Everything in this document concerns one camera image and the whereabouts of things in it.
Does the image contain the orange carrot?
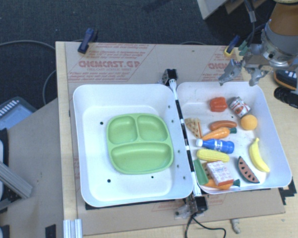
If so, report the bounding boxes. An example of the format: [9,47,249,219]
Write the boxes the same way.
[203,178,241,191]
[201,126,238,142]

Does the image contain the brown cardboard board red print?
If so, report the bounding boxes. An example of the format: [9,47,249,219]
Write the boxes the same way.
[64,42,287,236]

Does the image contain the watermelon slice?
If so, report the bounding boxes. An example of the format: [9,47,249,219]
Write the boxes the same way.
[237,156,261,184]

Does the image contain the black block with thin wires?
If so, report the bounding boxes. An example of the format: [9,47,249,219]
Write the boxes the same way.
[161,68,178,85]
[174,195,210,218]

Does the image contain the green cucumber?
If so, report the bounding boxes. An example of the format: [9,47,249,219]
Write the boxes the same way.
[193,158,210,186]

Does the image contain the yellow corn cob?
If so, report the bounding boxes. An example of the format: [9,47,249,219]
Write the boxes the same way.
[196,148,230,163]

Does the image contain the thin black and white rod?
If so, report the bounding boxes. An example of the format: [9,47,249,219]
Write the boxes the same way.
[169,79,202,197]

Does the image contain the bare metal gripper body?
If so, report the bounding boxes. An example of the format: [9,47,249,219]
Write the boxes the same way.
[241,43,298,72]

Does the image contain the brown sausage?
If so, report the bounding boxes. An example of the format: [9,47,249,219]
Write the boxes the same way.
[209,119,238,132]

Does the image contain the white plastic tray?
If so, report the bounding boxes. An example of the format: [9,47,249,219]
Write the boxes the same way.
[72,83,195,208]
[176,81,293,195]

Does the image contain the blue bottle with white cap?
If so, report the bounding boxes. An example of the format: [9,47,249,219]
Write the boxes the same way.
[195,138,235,155]

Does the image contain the orange round fruit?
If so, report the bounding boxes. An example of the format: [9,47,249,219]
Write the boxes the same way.
[240,114,258,131]

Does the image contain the yellow banana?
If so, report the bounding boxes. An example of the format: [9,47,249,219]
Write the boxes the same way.
[248,137,271,173]

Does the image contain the tan pizza slice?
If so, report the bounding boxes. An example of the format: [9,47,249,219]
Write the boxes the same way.
[184,118,203,139]

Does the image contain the green divided plate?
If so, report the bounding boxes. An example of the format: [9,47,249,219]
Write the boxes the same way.
[105,113,175,176]

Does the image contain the orange and white carton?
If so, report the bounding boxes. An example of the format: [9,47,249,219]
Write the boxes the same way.
[206,160,234,187]

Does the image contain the red and white can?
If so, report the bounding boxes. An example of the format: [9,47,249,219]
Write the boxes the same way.
[228,96,251,119]

